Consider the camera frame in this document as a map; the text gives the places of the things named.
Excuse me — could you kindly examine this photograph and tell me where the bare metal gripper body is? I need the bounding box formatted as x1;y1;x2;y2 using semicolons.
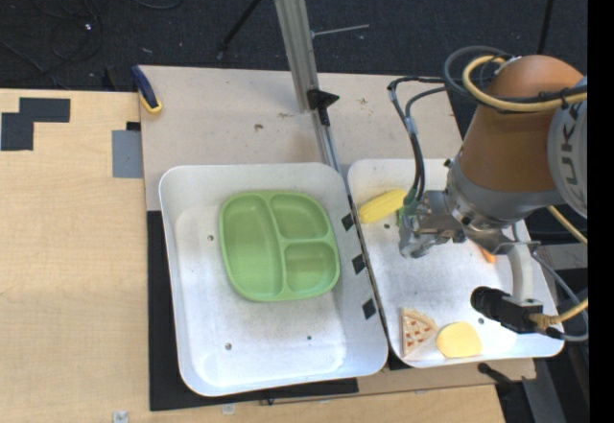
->
413;190;486;247

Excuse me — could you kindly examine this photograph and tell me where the white plastic tray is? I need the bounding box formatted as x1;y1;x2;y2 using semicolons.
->
157;161;390;398
346;157;566;369

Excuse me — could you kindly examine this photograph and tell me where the yellow corn cob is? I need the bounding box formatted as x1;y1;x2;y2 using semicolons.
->
358;188;409;225

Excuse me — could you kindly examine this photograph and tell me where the pizza slice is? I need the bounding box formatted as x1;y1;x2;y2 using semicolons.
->
399;307;439;359

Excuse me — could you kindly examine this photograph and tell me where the yellow oval slice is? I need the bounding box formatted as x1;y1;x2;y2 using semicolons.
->
435;320;484;360

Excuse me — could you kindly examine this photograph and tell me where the green divided plate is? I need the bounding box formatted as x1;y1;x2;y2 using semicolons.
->
218;190;342;303

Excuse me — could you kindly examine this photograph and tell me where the pale flat board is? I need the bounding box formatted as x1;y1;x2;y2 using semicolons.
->
136;64;537;408

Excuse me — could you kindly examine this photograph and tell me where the black cylinder on white bracket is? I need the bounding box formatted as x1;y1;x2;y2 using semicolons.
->
469;241;546;334

